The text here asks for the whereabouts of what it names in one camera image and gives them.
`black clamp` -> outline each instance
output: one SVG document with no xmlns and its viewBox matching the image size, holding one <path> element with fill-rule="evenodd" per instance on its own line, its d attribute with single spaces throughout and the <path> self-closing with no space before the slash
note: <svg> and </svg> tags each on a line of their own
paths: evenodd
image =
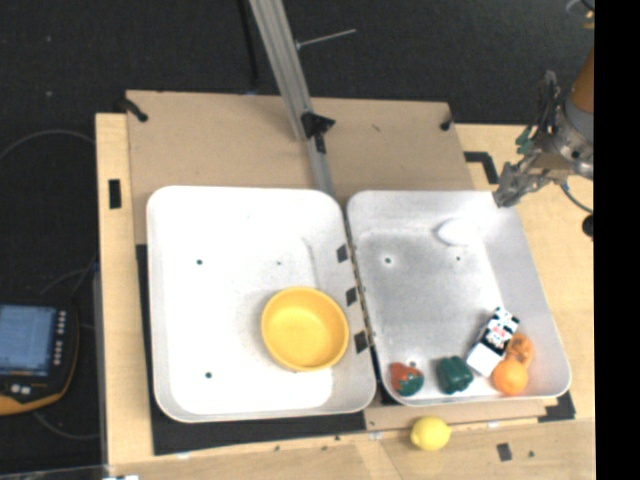
<svg viewBox="0 0 640 480">
<path fill-rule="evenodd" d="M 333 119 L 322 117 L 313 112 L 305 112 L 302 114 L 302 126 L 307 139 L 312 137 L 316 141 L 316 150 L 318 153 L 326 154 L 327 148 L 324 144 L 324 134 L 336 124 Z"/>
</svg>

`white tray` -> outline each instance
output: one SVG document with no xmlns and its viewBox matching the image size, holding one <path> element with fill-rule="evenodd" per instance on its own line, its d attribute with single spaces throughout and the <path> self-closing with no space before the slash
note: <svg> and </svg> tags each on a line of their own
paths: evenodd
<svg viewBox="0 0 640 480">
<path fill-rule="evenodd" d="M 443 357 L 466 358 L 496 307 L 520 319 L 518 330 L 536 349 L 518 398 L 568 389 L 569 364 L 514 208 L 498 209 L 490 192 L 370 191 L 353 196 L 347 215 L 382 381 L 397 401 L 427 406 L 503 398 L 477 374 L 468 389 L 446 395 L 435 373 Z M 447 222 L 457 237 L 443 231 Z M 394 392 L 393 362 L 414 362 L 425 374 L 415 395 Z"/>
<path fill-rule="evenodd" d="M 147 206 L 154 390 L 183 422 L 357 412 L 375 394 L 368 350 L 352 339 L 334 367 L 293 373 L 260 334 L 267 300 L 311 286 L 365 330 L 343 214 L 315 190 L 165 187 Z"/>
</svg>

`dark green toy vegetable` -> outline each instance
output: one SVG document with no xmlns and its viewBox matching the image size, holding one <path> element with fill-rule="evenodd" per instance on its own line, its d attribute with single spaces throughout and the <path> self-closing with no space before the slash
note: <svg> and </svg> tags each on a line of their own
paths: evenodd
<svg viewBox="0 0 640 480">
<path fill-rule="evenodd" d="M 441 359 L 436 367 L 438 384 L 447 395 L 464 391 L 473 380 L 473 373 L 458 356 Z"/>
</svg>

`yellow plate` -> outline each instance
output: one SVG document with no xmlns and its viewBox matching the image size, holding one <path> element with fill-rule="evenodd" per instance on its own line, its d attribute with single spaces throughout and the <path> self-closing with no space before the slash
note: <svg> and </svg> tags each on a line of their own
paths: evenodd
<svg viewBox="0 0 640 480">
<path fill-rule="evenodd" d="M 262 338 L 282 366 L 308 372 L 336 364 L 347 350 L 349 324 L 342 308 L 308 287 L 274 295 L 262 312 Z"/>
</svg>

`lemon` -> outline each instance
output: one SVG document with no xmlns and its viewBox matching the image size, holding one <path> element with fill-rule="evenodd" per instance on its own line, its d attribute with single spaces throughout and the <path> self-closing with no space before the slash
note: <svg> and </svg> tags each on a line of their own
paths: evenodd
<svg viewBox="0 0 640 480">
<path fill-rule="evenodd" d="M 424 416 L 413 424 L 411 442 L 423 450 L 439 450 L 449 442 L 451 427 L 437 416 Z"/>
</svg>

